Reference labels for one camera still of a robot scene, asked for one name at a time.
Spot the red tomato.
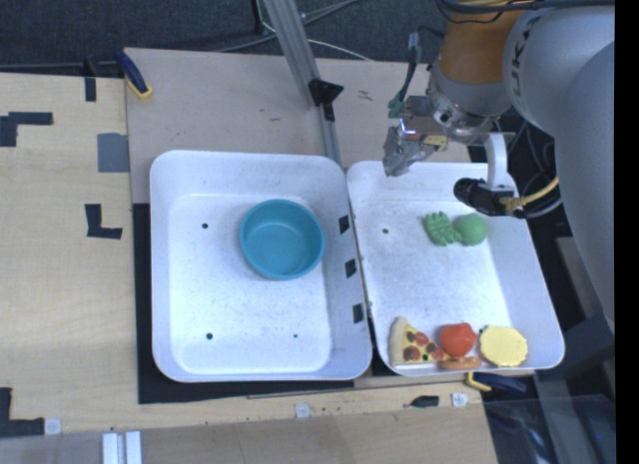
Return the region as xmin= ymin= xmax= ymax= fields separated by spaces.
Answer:
xmin=437 ymin=321 xmax=479 ymax=358

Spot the blue bowl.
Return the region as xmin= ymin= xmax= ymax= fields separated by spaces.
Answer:
xmin=238 ymin=198 xmax=327 ymax=282

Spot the green ridged toy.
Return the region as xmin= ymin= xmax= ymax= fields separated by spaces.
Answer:
xmin=422 ymin=211 xmax=463 ymax=248

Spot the pale wood board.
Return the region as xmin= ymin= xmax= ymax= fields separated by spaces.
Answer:
xmin=123 ymin=46 xmax=538 ymax=436

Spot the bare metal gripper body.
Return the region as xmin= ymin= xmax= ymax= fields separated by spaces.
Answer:
xmin=397 ymin=94 xmax=496 ymax=153

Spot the pizza slice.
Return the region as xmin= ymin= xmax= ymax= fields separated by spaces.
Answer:
xmin=387 ymin=315 xmax=451 ymax=368

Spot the green ball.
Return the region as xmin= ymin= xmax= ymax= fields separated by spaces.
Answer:
xmin=452 ymin=212 xmax=488 ymax=247

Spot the yellow biscuit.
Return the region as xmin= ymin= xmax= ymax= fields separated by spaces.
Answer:
xmin=478 ymin=324 xmax=530 ymax=369

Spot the white plastic tray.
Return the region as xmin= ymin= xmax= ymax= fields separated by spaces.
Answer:
xmin=344 ymin=159 xmax=567 ymax=379
xmin=149 ymin=149 xmax=374 ymax=384

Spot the black cylinder on white bracket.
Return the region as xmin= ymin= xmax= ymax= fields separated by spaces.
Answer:
xmin=452 ymin=132 xmax=526 ymax=220

